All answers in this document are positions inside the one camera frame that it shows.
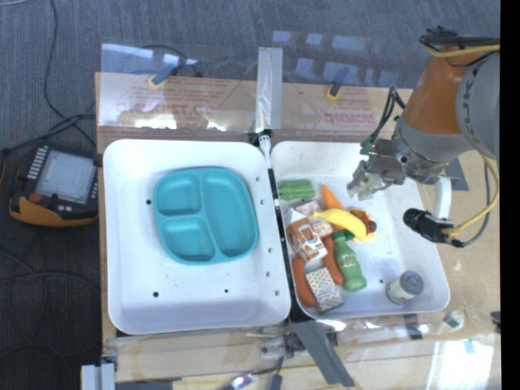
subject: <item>device screen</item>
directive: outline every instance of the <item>device screen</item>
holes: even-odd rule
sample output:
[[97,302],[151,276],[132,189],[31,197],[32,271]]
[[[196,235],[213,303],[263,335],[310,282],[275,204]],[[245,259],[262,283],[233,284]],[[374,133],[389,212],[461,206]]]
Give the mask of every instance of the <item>device screen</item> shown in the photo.
[[86,204],[96,172],[89,158],[51,150],[43,167],[36,192],[47,197],[58,197]]

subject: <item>hot dog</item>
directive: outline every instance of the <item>hot dog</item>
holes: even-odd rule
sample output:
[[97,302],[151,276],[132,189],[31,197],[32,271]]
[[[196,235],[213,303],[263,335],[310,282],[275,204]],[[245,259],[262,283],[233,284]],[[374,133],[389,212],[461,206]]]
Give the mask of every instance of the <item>hot dog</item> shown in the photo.
[[336,263],[336,259],[334,258],[334,240],[332,239],[332,236],[325,236],[322,238],[322,242],[327,249],[327,254],[322,258],[323,265],[331,274],[335,284],[343,284],[345,278],[343,277],[343,274]]
[[307,284],[304,267],[306,261],[303,258],[295,257],[291,261],[292,264],[292,277],[294,278],[294,284],[296,286],[296,293],[300,302],[308,308],[316,306],[316,297]]

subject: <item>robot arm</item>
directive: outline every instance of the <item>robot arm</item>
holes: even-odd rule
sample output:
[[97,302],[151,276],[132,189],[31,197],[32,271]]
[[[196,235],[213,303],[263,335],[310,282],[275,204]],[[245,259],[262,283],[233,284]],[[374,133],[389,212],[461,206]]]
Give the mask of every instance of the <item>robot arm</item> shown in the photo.
[[[351,197],[370,198],[403,184],[406,177],[445,188],[445,166],[468,150],[495,159],[500,169],[500,41],[459,37],[443,28],[428,32],[421,42],[434,56],[407,105],[390,88],[382,121],[362,144],[368,159],[359,163],[347,185]],[[443,46],[438,50],[435,45]],[[378,138],[395,103],[404,111],[392,138]],[[441,191],[438,199],[442,200]],[[442,211],[410,210],[404,220],[429,240],[447,242],[443,232],[453,224],[446,219],[446,207],[437,205]]]

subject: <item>food box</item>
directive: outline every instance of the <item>food box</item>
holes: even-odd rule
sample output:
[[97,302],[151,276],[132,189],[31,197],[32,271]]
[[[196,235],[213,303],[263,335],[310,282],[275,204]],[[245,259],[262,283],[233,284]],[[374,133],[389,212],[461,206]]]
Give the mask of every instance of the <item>food box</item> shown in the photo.
[[[407,209],[424,209],[417,185],[407,180],[365,201],[349,197],[346,185],[362,158],[355,143],[281,141],[271,150],[275,182],[309,180],[316,196],[275,201],[267,162],[252,144],[138,139],[111,143],[103,154],[103,174],[112,322],[120,331],[138,335],[267,326],[283,322],[291,305],[311,318],[335,320],[442,310],[449,302],[449,286],[437,248],[402,222]],[[154,188],[172,172],[198,167],[232,171],[249,192],[258,241],[238,258],[185,264],[163,246],[154,216]],[[345,207],[364,210],[377,223],[373,238],[351,243],[366,287],[357,292],[338,287],[335,292],[343,304],[325,311],[305,307],[299,298],[291,300],[294,284],[289,279],[294,276],[288,276],[292,268],[286,262],[296,252],[280,239],[275,212],[279,206],[286,215],[311,201],[323,207],[321,184]],[[404,271],[422,277],[423,291],[397,305],[388,299],[386,287]]]

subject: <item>green bottle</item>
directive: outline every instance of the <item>green bottle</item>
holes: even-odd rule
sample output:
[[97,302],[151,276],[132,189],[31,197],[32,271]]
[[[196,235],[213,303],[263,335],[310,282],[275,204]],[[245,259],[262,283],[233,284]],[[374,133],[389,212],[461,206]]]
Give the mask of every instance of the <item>green bottle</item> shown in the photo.
[[357,292],[366,287],[366,279],[356,259],[354,250],[347,246],[347,237],[342,231],[332,234],[336,243],[336,263],[344,277],[343,287],[349,292]]

